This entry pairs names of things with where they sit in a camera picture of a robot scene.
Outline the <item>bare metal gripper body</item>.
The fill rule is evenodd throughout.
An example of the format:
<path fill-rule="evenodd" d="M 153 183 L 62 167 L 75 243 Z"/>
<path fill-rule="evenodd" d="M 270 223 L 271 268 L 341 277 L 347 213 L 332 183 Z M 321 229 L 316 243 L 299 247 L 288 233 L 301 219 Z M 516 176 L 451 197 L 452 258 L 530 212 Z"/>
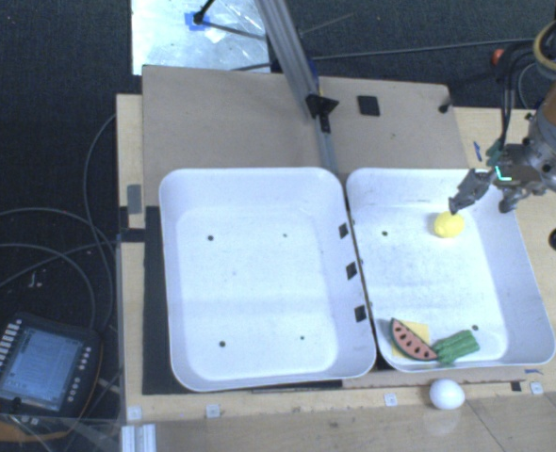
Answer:
<path fill-rule="evenodd" d="M 492 145 L 493 185 L 521 187 L 529 196 L 556 194 L 556 142 L 525 137 L 520 144 L 505 144 L 497 139 Z"/>

